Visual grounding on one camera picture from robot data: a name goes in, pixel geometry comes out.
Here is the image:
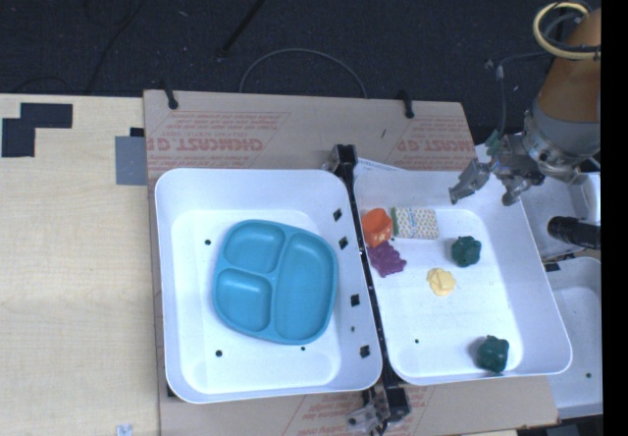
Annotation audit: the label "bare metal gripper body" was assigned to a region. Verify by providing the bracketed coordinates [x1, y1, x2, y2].
[489, 131, 591, 191]

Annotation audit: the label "white patterned packet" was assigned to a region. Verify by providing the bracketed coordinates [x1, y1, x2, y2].
[390, 206, 441, 241]

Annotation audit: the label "green broccoli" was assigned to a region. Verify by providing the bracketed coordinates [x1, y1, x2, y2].
[475, 334, 511, 373]
[450, 235, 483, 269]

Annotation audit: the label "white paper sheet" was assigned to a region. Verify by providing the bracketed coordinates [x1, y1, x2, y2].
[354, 156, 409, 176]

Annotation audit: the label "orange carton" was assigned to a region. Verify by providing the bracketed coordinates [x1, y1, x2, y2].
[360, 207, 394, 249]

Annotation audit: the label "yellow toy food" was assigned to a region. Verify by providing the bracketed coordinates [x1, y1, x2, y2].
[425, 267, 457, 299]

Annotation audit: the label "purple grapes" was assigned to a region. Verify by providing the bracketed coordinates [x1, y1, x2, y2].
[366, 239, 408, 279]

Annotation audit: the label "thin black and white rod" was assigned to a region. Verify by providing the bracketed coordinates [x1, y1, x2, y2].
[341, 162, 395, 392]

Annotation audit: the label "white plastic tray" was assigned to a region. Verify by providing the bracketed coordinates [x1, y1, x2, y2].
[154, 167, 385, 406]
[352, 168, 574, 387]

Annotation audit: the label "brown cardboard board red print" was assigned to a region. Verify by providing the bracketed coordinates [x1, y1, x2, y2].
[142, 89, 561, 436]

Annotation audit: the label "blue divided plate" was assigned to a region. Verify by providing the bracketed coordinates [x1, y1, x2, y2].
[211, 218, 340, 347]

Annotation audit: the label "black cylinder on white bracket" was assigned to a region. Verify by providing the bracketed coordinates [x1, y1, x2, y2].
[546, 172, 602, 252]

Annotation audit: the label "black block with thin wires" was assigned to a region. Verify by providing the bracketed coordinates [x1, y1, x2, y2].
[329, 143, 358, 176]
[381, 384, 411, 424]

